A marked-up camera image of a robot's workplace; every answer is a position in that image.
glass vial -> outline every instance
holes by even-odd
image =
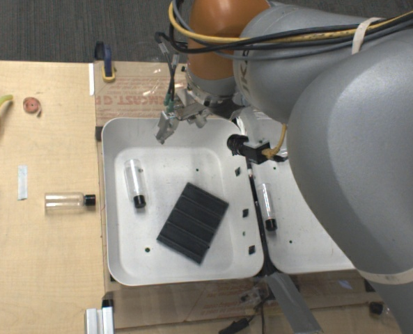
[[[62,192],[45,194],[45,211],[82,209],[96,204],[94,194],[84,195],[80,192]]]
[[[257,186],[256,190],[259,207],[262,212],[262,217],[265,220],[265,229],[267,231],[275,231],[277,229],[277,222],[271,200],[271,185],[270,183],[262,183]]]
[[[124,163],[124,176],[127,194],[137,209],[146,206],[143,168],[138,159],[129,159]]]

test tube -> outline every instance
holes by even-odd
[[[262,217],[265,220],[265,229],[267,231],[275,231],[277,229],[276,212],[273,208],[271,199],[271,184],[262,183],[256,188],[259,207],[262,212]]]
[[[138,159],[129,159],[124,163],[125,183],[127,194],[137,209],[146,206],[143,168]]]

wire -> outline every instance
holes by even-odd
[[[172,0],[172,8],[173,8],[173,14],[175,15],[176,19],[180,22],[180,25],[183,26],[185,29],[187,29],[188,31],[194,33],[194,31],[190,28],[190,26],[186,23],[186,21],[182,18],[182,15],[180,14],[180,11],[178,10],[178,5],[179,2],[178,0]],[[387,22],[387,26],[391,26],[393,23],[397,23],[397,20],[402,19],[403,17],[406,17],[406,15],[411,15],[413,14],[413,11],[409,12],[408,14],[404,14],[401,15],[400,17],[397,17],[395,19],[389,20]],[[352,25],[338,25],[338,26],[326,26],[325,28],[318,28],[320,29],[320,33],[324,32],[324,29],[326,31],[341,31],[344,29],[355,29],[358,27],[358,24],[352,24]],[[302,29],[301,33],[311,33],[313,29]],[[323,44],[329,44],[329,43],[334,43],[334,42],[345,42],[343,40],[352,40],[352,36],[345,36],[345,37],[336,37],[336,38],[327,38],[325,40],[313,40],[313,41],[306,41],[307,45],[323,45]],[[206,44],[204,41],[200,41],[200,40],[195,40],[197,43],[202,44],[202,45],[207,45],[209,47],[211,47],[211,51],[219,51],[219,46],[216,45],[211,45],[211,44]],[[243,41],[245,43],[245,45],[248,44],[248,40],[244,40]],[[239,49],[246,49],[245,46],[243,47],[237,47],[238,45],[242,46],[242,43],[238,43],[238,42],[234,42],[231,44],[227,44],[229,45],[235,45],[235,48],[233,48],[233,50],[239,50]],[[289,42],[289,43],[285,43],[284,45],[281,44],[277,44],[274,46],[274,48],[271,45],[265,45],[265,46],[253,46],[251,49],[257,49],[257,50],[262,50],[262,49],[278,49],[278,48],[291,48],[291,47],[302,47],[303,46],[303,42]]]
[[[399,30],[402,30],[406,27],[409,27],[413,25],[413,18],[412,19],[404,19],[403,22],[399,23],[399,24],[395,24],[393,23],[391,27],[388,28],[381,28],[379,29],[379,31],[370,31],[364,38],[364,41],[370,41],[370,40],[374,40],[374,39],[378,39],[380,37],[383,37],[385,35],[388,34],[392,34],[395,33]],[[330,45],[327,47],[323,47],[323,48],[318,48],[318,49],[307,49],[305,51],[295,51],[293,53],[290,54],[280,54],[280,55],[261,55],[261,56],[250,56],[250,55],[246,55],[246,56],[238,56],[235,54],[226,54],[224,52],[221,51],[221,49],[223,50],[248,50],[248,51],[252,51],[252,50],[275,50],[275,49],[283,49],[283,48],[289,48],[292,47],[290,46],[290,44],[286,44],[286,43],[280,43],[280,44],[270,44],[270,45],[249,45],[249,46],[244,46],[244,47],[233,47],[236,44],[241,45],[241,42],[237,42],[237,43],[233,43],[233,44],[227,44],[227,45],[223,45],[223,46],[216,46],[216,45],[211,45],[209,47],[204,47],[204,48],[200,48],[200,49],[188,49],[186,47],[182,47],[181,44],[179,42],[176,42],[173,39],[173,34],[171,33],[171,36],[167,36],[163,33],[162,37],[165,38],[166,40],[168,40],[172,47],[176,50],[179,51],[180,53],[184,53],[184,54],[197,54],[197,53],[206,53],[209,51],[215,51],[216,53],[218,53],[220,56],[223,56],[224,58],[228,58],[228,59],[236,59],[236,60],[243,60],[243,61],[268,61],[268,60],[276,60],[276,59],[288,59],[288,58],[297,58],[297,57],[303,57],[303,56],[312,56],[312,55],[316,55],[316,54],[321,54],[321,53],[325,53],[325,52],[329,52],[329,51],[335,51],[337,49],[342,49],[345,47],[349,47],[352,45],[352,38],[340,38],[341,43],[334,43],[333,40],[321,40],[321,41],[306,41],[306,42],[292,42],[294,44],[294,47],[298,47],[299,45],[303,46],[303,47],[311,47],[311,46],[315,46],[315,45]]]
[[[275,148],[265,148],[262,150],[262,154],[266,156],[268,159],[272,159],[274,156],[277,155],[277,153],[281,150],[283,140],[285,139],[285,135],[287,132],[287,124],[282,124],[282,132],[281,132],[281,138],[279,139],[279,142],[277,143]]]
[[[260,306],[260,318],[262,319],[262,334],[265,334],[265,313],[263,312],[263,305]]]
[[[394,19],[392,22],[389,22],[388,24],[383,24],[382,26],[378,27],[375,30],[369,30],[366,32],[366,35],[373,34],[378,31],[383,31],[387,28],[391,28],[393,26],[397,26],[401,24],[402,22],[410,21],[413,20],[413,13],[412,14],[407,14],[403,15],[399,19]],[[207,42],[196,40],[197,42],[206,45],[207,47],[202,47],[198,49],[187,49],[183,51],[183,53],[189,53],[189,54],[194,54],[194,53],[205,53],[209,51],[219,51],[219,50],[236,50],[236,49],[248,49],[248,45],[251,45],[251,49],[276,49],[276,48],[289,48],[289,47],[301,47],[301,46],[313,46],[313,45],[322,45],[322,44],[329,44],[332,42],[337,42],[337,41],[351,41],[352,36],[343,36],[343,37],[337,37],[337,38],[328,38],[326,40],[307,40],[307,41],[301,41],[301,42],[278,42],[278,43],[273,43],[273,40],[276,39],[282,39],[284,37],[295,37],[295,36],[301,36],[307,33],[312,33],[312,34],[323,34],[327,31],[339,31],[343,30],[347,27],[353,27],[353,26],[358,26],[357,24],[352,24],[352,25],[346,25],[346,26],[324,26],[324,27],[314,27],[314,28],[307,28],[307,29],[297,29],[297,30],[292,30],[292,31],[284,31],[284,32],[278,32],[278,33],[271,33],[269,35],[263,35],[263,36],[258,36],[254,38],[248,38],[246,40],[241,40],[238,42],[232,42],[228,43],[225,45],[211,45],[208,44]],[[269,42],[264,45],[255,45],[261,42]]]
[[[398,19],[400,17],[404,17],[406,15],[412,14],[412,11],[409,11],[408,13],[405,13],[403,15],[397,16],[393,19],[388,19],[383,22],[378,22],[375,25],[370,25],[367,28],[367,31],[374,29],[376,26],[382,26],[383,24],[386,24],[388,22],[392,22],[395,19]],[[182,35],[185,35],[189,38],[193,38],[195,40],[202,40],[205,42],[211,42],[211,43],[232,43],[232,42],[239,42],[243,40],[248,40],[248,37],[217,37],[217,36],[209,36],[209,35],[202,35],[199,33],[191,32],[188,31],[187,29],[184,29],[177,23],[175,17],[173,16],[173,3],[171,2],[169,4],[169,20],[174,26],[174,28],[180,32]],[[301,40],[322,40],[322,39],[328,39],[328,38],[336,38],[336,37],[341,37],[341,36],[347,36],[347,35],[353,35],[356,32],[356,29],[345,29],[341,31],[335,31],[335,32],[328,32],[328,33],[310,33],[310,34],[304,34],[304,35],[298,35],[295,37],[291,38],[279,38],[272,40],[271,42],[298,42]]]
[[[160,50],[162,51],[163,55],[166,57],[166,62],[169,68],[170,80],[169,80],[168,90],[166,92],[166,99],[164,100],[164,104],[168,106],[169,100],[173,102],[175,99],[175,73],[176,73],[176,68],[178,64],[178,53],[172,56],[172,61],[171,61],[171,57],[169,56],[169,51],[166,48],[166,45],[161,41],[160,37],[161,37],[161,33],[156,32],[154,36],[155,41],[157,41]]]

black clamp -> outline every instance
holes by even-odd
[[[102,80],[110,83],[115,80],[115,68],[111,62],[111,48],[103,42],[96,42],[95,60],[104,61],[102,66]]]
[[[270,148],[270,142],[265,141],[257,147],[251,147],[247,145],[248,141],[248,136],[234,134],[229,136],[226,145],[233,153],[233,156],[238,154],[246,157],[253,164],[262,164],[263,162],[268,161],[268,158],[262,153],[262,151]],[[279,155],[272,158],[275,162],[284,162],[287,159],[287,157],[282,157]]]

gray carpet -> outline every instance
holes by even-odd
[[[96,41],[117,61],[159,60],[171,0],[0,0],[0,60],[91,62]],[[333,13],[393,17],[413,0],[270,0]]]

